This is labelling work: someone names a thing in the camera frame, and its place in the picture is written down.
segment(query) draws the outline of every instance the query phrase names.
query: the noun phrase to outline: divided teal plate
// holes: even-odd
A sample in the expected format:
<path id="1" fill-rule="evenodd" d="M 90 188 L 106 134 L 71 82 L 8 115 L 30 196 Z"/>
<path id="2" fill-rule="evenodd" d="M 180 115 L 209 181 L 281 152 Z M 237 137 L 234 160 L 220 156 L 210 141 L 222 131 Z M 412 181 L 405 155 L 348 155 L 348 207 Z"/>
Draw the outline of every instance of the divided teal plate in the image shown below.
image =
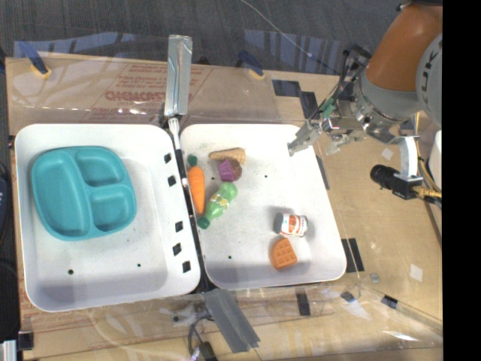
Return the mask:
<path id="1" fill-rule="evenodd" d="M 137 213 L 129 173 L 105 147 L 65 147 L 42 153 L 32 165 L 31 181 L 45 229 L 65 241 L 118 232 Z"/>

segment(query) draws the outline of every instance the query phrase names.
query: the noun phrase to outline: toy bottle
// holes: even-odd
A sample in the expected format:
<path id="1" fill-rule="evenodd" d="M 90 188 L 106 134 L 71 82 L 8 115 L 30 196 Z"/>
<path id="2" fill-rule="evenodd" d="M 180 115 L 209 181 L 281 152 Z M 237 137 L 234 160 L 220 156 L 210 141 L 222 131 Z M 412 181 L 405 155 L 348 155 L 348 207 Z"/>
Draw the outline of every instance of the toy bottle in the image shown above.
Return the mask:
<path id="1" fill-rule="evenodd" d="M 202 229 L 209 227 L 210 222 L 222 216 L 229 203 L 237 196 L 237 187 L 232 182 L 222 182 L 219 189 L 210 197 L 205 207 L 204 216 L 199 218 L 197 224 Z"/>

